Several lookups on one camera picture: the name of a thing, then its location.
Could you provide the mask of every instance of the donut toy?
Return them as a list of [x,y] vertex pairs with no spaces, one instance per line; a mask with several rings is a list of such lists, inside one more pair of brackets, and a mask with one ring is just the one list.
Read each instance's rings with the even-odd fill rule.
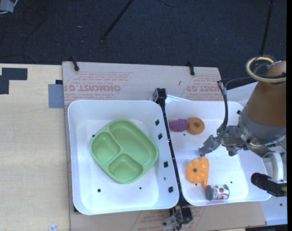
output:
[[192,117],[188,121],[188,131],[191,134],[201,134],[204,130],[204,122],[197,118]]

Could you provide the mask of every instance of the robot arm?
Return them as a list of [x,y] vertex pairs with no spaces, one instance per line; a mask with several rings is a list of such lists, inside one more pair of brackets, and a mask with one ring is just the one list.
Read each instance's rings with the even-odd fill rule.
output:
[[[264,75],[251,71],[251,65],[257,61],[262,61],[263,66],[264,61],[267,62]],[[246,106],[239,112],[237,126],[227,126],[226,116],[217,129],[217,136],[211,135],[199,148],[199,153],[205,155],[222,145],[230,156],[244,149],[251,150],[261,158],[269,158],[273,165],[273,176],[255,173],[251,181],[274,196],[283,196],[287,192],[287,185],[283,180],[282,153],[273,150],[272,146],[286,135],[286,61],[275,62],[268,57],[257,57],[248,61],[246,70],[258,83]],[[226,85],[221,91],[227,113]]]

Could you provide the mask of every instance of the green divided plate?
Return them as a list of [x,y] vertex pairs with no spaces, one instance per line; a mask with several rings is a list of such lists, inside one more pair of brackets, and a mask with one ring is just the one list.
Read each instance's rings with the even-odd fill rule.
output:
[[159,152],[135,123],[117,119],[103,127],[90,142],[90,153],[115,181],[132,183],[156,162]]

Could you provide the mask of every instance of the orange toy pepper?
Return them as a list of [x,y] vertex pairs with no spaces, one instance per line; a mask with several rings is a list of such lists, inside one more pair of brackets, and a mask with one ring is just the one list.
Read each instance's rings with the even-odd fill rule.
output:
[[209,175],[209,160],[205,156],[194,158],[186,164],[185,175],[195,184],[201,183],[206,188]]

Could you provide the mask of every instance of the tin can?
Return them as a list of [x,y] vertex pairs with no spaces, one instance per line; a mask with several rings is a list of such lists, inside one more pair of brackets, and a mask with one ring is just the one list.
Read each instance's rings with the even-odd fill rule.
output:
[[229,187],[223,185],[207,185],[205,188],[207,200],[220,200],[229,198]]

